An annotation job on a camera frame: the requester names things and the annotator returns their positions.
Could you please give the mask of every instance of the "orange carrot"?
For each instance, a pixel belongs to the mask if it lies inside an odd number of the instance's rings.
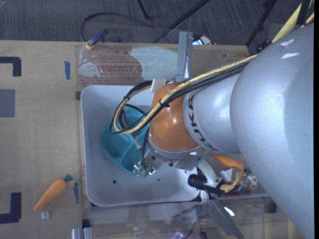
[[[226,157],[226,156],[218,155],[218,154],[212,154],[212,157],[215,158],[224,166],[226,166],[227,168],[236,168],[238,170],[241,170],[241,168],[243,167],[242,162],[240,162],[239,160],[233,159],[231,157]]]
[[[51,202],[65,190],[65,187],[66,183],[64,180],[56,180],[55,182],[53,182],[51,186],[44,192],[33,209],[36,211],[45,206],[47,203]]]

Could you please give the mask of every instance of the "white tray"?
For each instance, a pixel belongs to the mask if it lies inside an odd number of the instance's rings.
[[[100,135],[112,119],[116,107],[132,86],[86,87],[81,94],[86,165],[86,190],[90,201],[101,207],[186,202],[195,199],[199,191],[188,185],[191,172],[162,165],[146,178],[134,177],[103,152]],[[136,95],[130,104],[148,110],[153,94],[149,90]]]

